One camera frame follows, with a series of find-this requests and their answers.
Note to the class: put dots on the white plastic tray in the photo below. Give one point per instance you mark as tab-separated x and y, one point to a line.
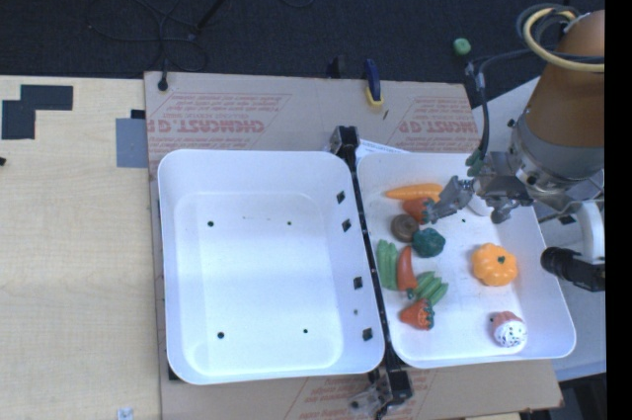
257	270
464	309

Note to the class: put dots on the brown round biscuit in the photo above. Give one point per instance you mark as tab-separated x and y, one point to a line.
405	228

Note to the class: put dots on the brown cardboard board red print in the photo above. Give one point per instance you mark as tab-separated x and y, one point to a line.
296	121

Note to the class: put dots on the black cylinder on white bracket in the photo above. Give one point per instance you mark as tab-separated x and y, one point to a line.
573	266

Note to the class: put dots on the green pea pod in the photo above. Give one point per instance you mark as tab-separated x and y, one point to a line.
432	287
386	265

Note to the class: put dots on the pink and white cupcake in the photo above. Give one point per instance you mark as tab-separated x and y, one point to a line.
510	331

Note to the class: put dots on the small green round toy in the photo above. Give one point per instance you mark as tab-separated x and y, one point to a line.
462	46

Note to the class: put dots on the red strawberry with green leaves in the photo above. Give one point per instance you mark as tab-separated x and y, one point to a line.
415	209
417	314

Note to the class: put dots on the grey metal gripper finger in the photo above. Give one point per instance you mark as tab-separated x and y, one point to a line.
502	210
454	198

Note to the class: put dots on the orange pumpkin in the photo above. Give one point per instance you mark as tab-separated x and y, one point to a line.
494	265

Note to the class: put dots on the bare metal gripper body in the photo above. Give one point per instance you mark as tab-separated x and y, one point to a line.
501	186

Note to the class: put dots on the white paper sheet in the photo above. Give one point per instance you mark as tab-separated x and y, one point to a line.
377	147

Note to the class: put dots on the red chili pepper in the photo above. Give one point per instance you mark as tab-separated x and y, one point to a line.
406	272

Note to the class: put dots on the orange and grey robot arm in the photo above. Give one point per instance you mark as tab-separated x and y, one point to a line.
568	102

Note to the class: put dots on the orange carrot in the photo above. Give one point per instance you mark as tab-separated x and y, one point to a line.
412	192

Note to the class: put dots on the green broccoli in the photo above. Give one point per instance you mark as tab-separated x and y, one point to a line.
428	242

